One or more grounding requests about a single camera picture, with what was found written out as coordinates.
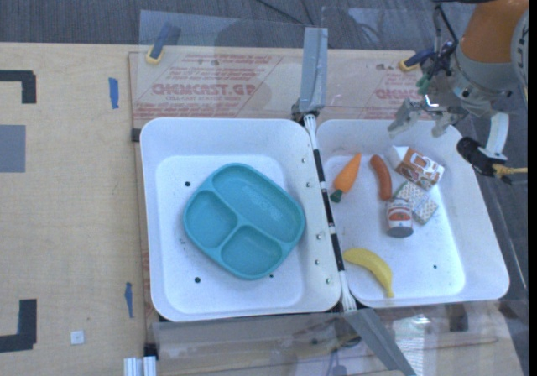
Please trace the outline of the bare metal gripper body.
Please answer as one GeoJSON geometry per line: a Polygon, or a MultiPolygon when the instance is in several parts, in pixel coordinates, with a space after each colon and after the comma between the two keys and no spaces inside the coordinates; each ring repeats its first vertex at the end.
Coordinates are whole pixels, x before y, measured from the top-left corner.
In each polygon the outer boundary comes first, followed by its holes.
{"type": "Polygon", "coordinates": [[[494,104],[513,90],[513,76],[508,73],[485,73],[469,76],[453,71],[435,75],[424,73],[416,83],[418,101],[409,101],[410,112],[425,112],[433,118],[441,113],[467,113],[489,119],[498,111],[494,104]]]}

